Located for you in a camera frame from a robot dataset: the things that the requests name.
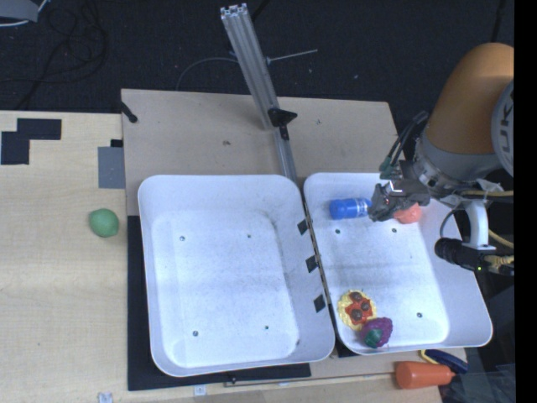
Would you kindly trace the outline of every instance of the green ball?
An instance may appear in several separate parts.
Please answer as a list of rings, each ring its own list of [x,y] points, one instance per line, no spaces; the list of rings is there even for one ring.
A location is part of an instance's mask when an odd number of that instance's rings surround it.
[[[91,230],[102,238],[115,236],[119,230],[119,219],[110,209],[97,209],[90,213]]]

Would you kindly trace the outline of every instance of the white tray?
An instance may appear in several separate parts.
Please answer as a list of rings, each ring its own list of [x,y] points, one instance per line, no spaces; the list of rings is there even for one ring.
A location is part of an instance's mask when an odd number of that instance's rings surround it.
[[[492,323],[475,275],[435,255],[448,207],[432,201],[412,224],[331,218],[331,200],[371,198],[377,183],[386,183],[377,173],[318,173],[305,181],[305,201],[341,341],[362,355],[486,344]],[[444,236],[460,238],[453,218]],[[392,319],[387,345],[370,348],[343,323],[337,302],[349,290],[364,291],[377,316]]]
[[[279,175],[138,190],[151,354],[172,376],[319,361],[335,343],[300,192]]]

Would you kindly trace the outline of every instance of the black clamp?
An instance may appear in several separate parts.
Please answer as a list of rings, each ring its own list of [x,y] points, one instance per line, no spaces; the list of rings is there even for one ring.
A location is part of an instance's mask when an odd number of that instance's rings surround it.
[[[279,127],[279,135],[283,140],[289,140],[289,132],[287,131],[287,124],[293,121],[298,115],[294,112],[285,111],[284,109],[278,109],[272,107],[268,110],[268,117],[273,127]]]

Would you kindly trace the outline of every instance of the dark background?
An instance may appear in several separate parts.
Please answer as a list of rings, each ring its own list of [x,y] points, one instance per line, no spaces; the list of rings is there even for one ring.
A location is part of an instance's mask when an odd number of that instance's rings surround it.
[[[0,28],[0,109],[119,113],[122,88],[249,94],[238,64],[200,63],[231,57],[220,8],[240,3],[269,58],[317,50],[270,64],[278,96],[387,102],[398,131],[466,52],[514,45],[514,0],[51,0],[37,23]],[[491,229],[513,237],[513,214],[493,205]],[[491,309],[514,287],[478,280]],[[514,321],[479,353],[486,371],[513,363]]]

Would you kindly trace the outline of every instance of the white cable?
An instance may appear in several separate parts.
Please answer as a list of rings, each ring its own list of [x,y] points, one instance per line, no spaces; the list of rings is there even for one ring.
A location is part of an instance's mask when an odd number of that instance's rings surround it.
[[[50,0],[43,0],[43,2],[41,2],[41,4],[39,5],[38,9],[37,9],[37,13],[40,13],[43,8],[44,8],[44,5],[47,4]],[[10,23],[10,24],[0,24],[0,27],[17,27],[19,25],[25,25],[27,24],[29,21],[27,19],[25,19],[24,21],[17,21],[15,23]]]

